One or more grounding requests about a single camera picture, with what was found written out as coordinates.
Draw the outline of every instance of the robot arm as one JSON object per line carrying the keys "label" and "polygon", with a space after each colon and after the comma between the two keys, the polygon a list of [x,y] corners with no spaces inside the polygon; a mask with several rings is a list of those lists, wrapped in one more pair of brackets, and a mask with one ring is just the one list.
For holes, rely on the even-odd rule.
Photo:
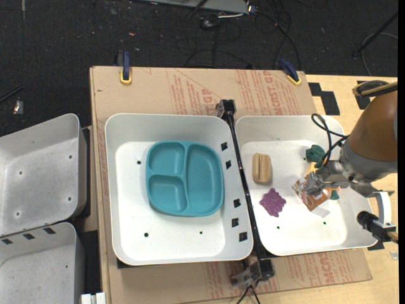
{"label": "robot arm", "polygon": [[[327,161],[319,170],[311,172],[305,191],[314,195],[325,188],[351,187],[364,197],[376,197],[379,217],[360,213],[358,221],[379,241],[390,241],[392,238],[388,239],[387,233],[395,232],[395,226],[390,222],[389,192],[378,191],[371,183],[397,171],[397,91],[394,90],[373,99],[344,141],[339,159]],[[375,224],[379,226],[378,233],[372,231]]]}

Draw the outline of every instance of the black floor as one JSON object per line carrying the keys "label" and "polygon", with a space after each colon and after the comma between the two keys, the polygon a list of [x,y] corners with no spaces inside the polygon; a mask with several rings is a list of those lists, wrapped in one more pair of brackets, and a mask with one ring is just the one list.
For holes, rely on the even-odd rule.
{"label": "black floor", "polygon": [[[398,74],[398,19],[353,59],[398,0],[251,0],[265,14],[199,28],[211,11],[124,0],[0,0],[0,136],[75,113],[90,125],[89,68],[131,65],[275,69],[284,57],[306,73]],[[23,113],[14,114],[23,101]]]}

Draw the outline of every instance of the white tray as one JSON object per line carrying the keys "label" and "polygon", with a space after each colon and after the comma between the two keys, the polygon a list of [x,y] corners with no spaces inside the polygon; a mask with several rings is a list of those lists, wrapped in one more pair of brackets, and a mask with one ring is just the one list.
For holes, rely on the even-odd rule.
{"label": "white tray", "polygon": [[78,304],[84,261],[69,223],[0,238],[0,303]]}
{"label": "white tray", "polygon": [[[223,120],[211,116],[117,114],[107,121],[105,129],[113,248],[122,262],[152,265],[241,260],[251,253],[246,199],[232,135]],[[151,208],[144,164],[149,148],[167,140],[203,143],[220,156],[225,199],[213,215],[176,217]]]}
{"label": "white tray", "polygon": [[[343,134],[332,117],[324,116],[329,129]],[[321,206],[330,211],[326,217],[311,213],[292,190],[292,185],[309,170],[305,150],[312,144],[328,149],[327,133],[310,116],[242,117],[235,125],[254,215],[263,246],[274,255],[298,255],[319,251],[372,246],[371,233],[357,222],[359,212],[372,212],[368,200],[350,188],[339,192],[340,199]],[[331,159],[339,157],[340,148]],[[252,157],[256,152],[270,155],[273,167],[271,185],[257,184],[252,178]],[[279,217],[268,214],[259,204],[271,187],[287,201]]]}
{"label": "white tray", "polygon": [[80,213],[86,204],[86,150],[74,114],[0,138],[0,236]]}

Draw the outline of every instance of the yellow clamp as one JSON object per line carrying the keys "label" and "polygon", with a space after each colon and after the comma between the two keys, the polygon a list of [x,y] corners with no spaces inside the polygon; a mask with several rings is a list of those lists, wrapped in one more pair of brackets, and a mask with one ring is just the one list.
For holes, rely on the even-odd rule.
{"label": "yellow clamp", "polygon": [[287,79],[294,84],[295,86],[299,86],[302,82],[301,78],[298,77],[298,81],[295,81],[292,77],[290,77],[289,75],[287,76]]}
{"label": "yellow clamp", "polygon": [[121,81],[121,83],[122,84],[125,84],[125,85],[129,85],[129,84],[131,84],[131,81],[132,81],[132,76],[131,76],[131,70],[129,71],[129,77],[128,77],[128,80],[125,80],[124,79],[124,71],[120,71],[120,81]]}

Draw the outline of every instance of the blue clamp handle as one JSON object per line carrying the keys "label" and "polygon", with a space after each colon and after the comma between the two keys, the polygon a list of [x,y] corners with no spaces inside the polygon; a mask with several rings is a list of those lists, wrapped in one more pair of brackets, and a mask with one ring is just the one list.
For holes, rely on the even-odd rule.
{"label": "blue clamp handle", "polygon": [[292,66],[292,64],[290,62],[288,62],[282,58],[282,59],[280,59],[280,61],[278,61],[278,64],[280,65],[280,68],[287,75],[289,75],[295,82],[300,81],[296,69]]}
{"label": "blue clamp handle", "polygon": [[130,80],[130,54],[129,51],[124,51],[123,57],[122,57],[122,65],[123,65],[123,70],[122,70],[122,77],[124,80]]}

